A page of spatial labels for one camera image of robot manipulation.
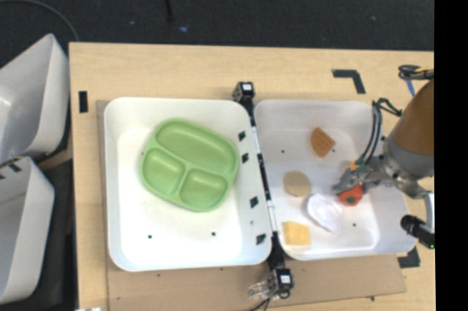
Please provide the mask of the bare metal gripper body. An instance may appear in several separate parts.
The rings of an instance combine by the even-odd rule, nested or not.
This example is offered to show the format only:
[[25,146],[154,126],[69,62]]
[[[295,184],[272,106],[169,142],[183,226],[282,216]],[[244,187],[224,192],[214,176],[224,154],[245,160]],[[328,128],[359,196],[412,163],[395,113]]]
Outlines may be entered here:
[[395,187],[411,198],[423,198],[429,193],[420,185],[420,180],[429,176],[427,156],[395,158],[381,154],[360,166],[357,175],[366,186]]

